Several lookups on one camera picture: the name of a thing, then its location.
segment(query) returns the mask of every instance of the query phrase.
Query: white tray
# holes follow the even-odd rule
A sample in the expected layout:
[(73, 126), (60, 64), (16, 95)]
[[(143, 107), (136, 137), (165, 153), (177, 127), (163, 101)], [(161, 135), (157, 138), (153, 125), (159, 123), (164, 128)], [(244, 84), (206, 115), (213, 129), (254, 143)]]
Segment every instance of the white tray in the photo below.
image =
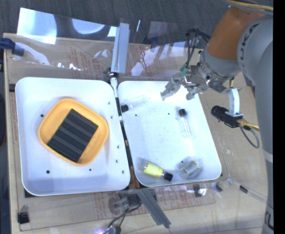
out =
[[(121, 104), (143, 95), (149, 101), (145, 106), (122, 114), (137, 179), (146, 187), (217, 179), (221, 164), (198, 95), (186, 100), (187, 90), (181, 87), (176, 94), (162, 101), (160, 92), (166, 84), (165, 81), (124, 81), (118, 87)], [(184, 108), (189, 114), (193, 134), (190, 138), (181, 136), (175, 107)], [(202, 159), (203, 169), (197, 176), (183, 179), (178, 169), (192, 157)], [(172, 180), (142, 173), (139, 170), (141, 159), (172, 173)]]
[[(76, 166), (46, 149), (38, 128), (56, 102), (75, 99), (107, 121), (109, 136), (93, 162)], [(98, 80), (23, 78), (16, 84), (21, 174), (33, 195), (118, 191), (130, 181), (127, 155), (112, 87)]]

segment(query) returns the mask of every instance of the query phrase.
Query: clear plastic sheet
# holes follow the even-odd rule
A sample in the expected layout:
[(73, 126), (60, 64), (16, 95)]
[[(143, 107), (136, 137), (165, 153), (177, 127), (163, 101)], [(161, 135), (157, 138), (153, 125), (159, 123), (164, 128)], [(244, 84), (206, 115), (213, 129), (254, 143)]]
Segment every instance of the clear plastic sheet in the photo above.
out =
[[(12, 55), (8, 60), (15, 61), (13, 66), (26, 65), (25, 73), (50, 67), (49, 75), (55, 78), (100, 79), (111, 67), (117, 26), (21, 8), (17, 36), (10, 38), (24, 49), (24, 55)], [(185, 34), (192, 25), (139, 20), (129, 26), (130, 45), (122, 77), (168, 80), (186, 62)]]
[[(10, 38), (25, 50), (23, 56), (6, 51), (6, 81), (9, 88), (14, 88), (17, 81), (23, 77), (104, 79), (104, 72), (111, 67), (117, 26), (21, 9), (18, 33), (4, 34), (4, 37)], [(179, 68), (187, 60), (185, 33), (192, 27), (193, 25), (164, 22), (151, 22), (148, 25), (141, 21), (130, 23), (126, 72), (120, 74), (119, 82), (168, 81), (179, 72)], [(197, 49), (190, 64), (196, 64), (198, 58)], [(237, 86), (245, 86), (243, 76), (237, 76), (235, 82)], [(171, 221), (172, 233), (173, 230), (176, 233), (191, 233), (196, 230), (196, 233), (203, 234), (261, 227), (267, 188), (261, 149), (250, 147), (239, 130), (228, 128), (211, 115), (210, 109), (213, 105), (226, 106), (226, 95), (206, 91), (199, 96), (222, 165), (221, 176), (215, 181), (150, 190), (156, 195), (158, 204)], [(81, 224), (81, 228), (85, 224), (85, 228), (88, 228), (87, 223), (91, 222), (104, 226), (119, 216), (121, 210), (111, 207), (111, 202), (119, 199), (120, 194), (124, 196), (123, 191), (26, 196), (20, 178), (15, 93), (10, 92), (8, 99), (15, 149), (18, 210), (19, 213), (26, 211), (30, 217), (29, 223), (19, 225), (20, 229), (25, 231), (58, 226), (61, 230), (61, 226), (75, 223)], [(242, 89), (240, 100), (241, 111), (250, 122), (256, 123), (250, 89)], [(135, 225), (140, 222), (135, 216), (141, 216), (145, 222)], [(127, 218), (130, 218), (133, 224), (129, 224), (125, 232), (155, 226), (154, 220), (144, 207), (133, 211)]]

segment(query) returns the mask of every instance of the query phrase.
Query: small black cap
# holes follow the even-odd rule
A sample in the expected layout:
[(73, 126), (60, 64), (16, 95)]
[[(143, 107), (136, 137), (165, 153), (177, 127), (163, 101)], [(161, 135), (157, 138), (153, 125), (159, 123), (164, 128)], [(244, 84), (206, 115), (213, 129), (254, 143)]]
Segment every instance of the small black cap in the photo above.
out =
[(164, 173), (164, 179), (168, 180), (168, 181), (171, 181), (172, 179), (172, 174), (170, 173)]
[(180, 117), (184, 117), (184, 116), (187, 115), (187, 112), (186, 112), (186, 110), (185, 110), (184, 108), (183, 108), (183, 109), (180, 109), (180, 110), (178, 111), (178, 113), (179, 113)]
[(128, 110), (129, 110), (129, 108), (128, 108), (127, 105), (122, 105), (122, 106), (121, 106), (121, 111), (122, 111), (122, 113), (123, 113), (123, 112), (126, 112), (126, 111), (128, 111)]

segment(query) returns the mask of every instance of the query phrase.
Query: metal bracket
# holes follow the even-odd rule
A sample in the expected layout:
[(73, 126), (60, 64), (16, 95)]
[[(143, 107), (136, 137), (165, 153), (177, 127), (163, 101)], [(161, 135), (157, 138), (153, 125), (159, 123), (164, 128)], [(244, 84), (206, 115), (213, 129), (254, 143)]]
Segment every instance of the metal bracket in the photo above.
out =
[(161, 207), (158, 205), (149, 189), (138, 189), (135, 191), (145, 207), (148, 209), (151, 217), (157, 225), (164, 225), (169, 228), (171, 222), (168, 220)]
[(120, 23), (116, 29), (111, 71), (124, 74), (126, 71), (129, 43), (129, 24)]
[(181, 86), (180, 80), (172, 77), (171, 80), (166, 84), (165, 90), (160, 93), (162, 100), (165, 100), (167, 97), (177, 93), (180, 86)]
[(242, 116), (243, 114), (240, 113), (240, 98), (238, 90), (241, 88), (229, 88), (228, 89), (228, 96), (229, 96), (229, 111), (226, 114), (236, 117)]

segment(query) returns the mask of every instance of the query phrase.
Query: black sponge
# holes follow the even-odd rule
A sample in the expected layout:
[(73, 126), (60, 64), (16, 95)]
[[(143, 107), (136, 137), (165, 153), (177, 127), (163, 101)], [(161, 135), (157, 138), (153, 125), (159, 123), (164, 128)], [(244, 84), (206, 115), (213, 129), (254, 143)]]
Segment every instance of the black sponge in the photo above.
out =
[(98, 126), (71, 109), (48, 146), (67, 159), (78, 162)]

